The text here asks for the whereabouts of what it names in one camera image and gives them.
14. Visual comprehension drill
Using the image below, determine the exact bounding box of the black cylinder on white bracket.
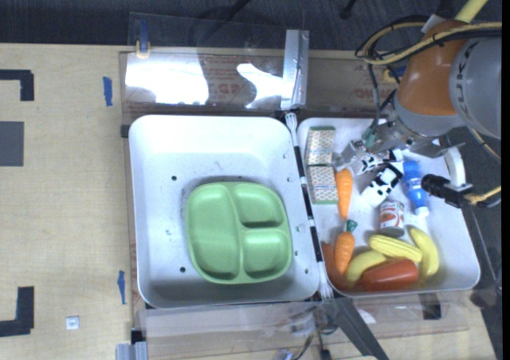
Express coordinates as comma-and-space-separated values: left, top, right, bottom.
421, 146, 475, 209

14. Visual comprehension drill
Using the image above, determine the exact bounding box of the small orange and white can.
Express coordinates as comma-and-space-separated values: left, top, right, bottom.
379, 199, 406, 237

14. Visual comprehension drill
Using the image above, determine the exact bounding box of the yellow and white cracker packet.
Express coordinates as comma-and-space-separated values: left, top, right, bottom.
307, 166, 339, 205
305, 126, 336, 166

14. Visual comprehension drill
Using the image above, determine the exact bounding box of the orange carrot with green top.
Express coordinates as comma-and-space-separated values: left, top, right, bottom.
333, 219, 359, 276

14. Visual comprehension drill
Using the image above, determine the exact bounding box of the green divided plate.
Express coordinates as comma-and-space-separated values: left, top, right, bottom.
185, 182, 294, 284

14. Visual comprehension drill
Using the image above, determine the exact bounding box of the plain orange carrot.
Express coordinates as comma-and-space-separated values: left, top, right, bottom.
334, 167, 354, 221

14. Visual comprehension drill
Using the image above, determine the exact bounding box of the yellow corn cob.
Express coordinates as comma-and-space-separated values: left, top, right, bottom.
368, 233, 423, 264

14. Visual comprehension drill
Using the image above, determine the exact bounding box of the yellow banana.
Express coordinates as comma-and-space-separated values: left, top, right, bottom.
344, 249, 388, 286
408, 226, 440, 282

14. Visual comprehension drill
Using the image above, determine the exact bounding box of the blue and white bottle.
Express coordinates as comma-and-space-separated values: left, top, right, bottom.
401, 158, 431, 218

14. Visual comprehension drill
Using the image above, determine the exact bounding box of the white plastic tray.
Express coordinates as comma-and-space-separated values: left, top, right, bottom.
296, 117, 481, 298
127, 114, 321, 309

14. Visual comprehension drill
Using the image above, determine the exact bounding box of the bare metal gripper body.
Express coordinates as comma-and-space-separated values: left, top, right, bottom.
360, 121, 465, 158

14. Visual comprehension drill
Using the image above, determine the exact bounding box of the red sausage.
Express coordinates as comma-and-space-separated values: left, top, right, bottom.
356, 258, 420, 292

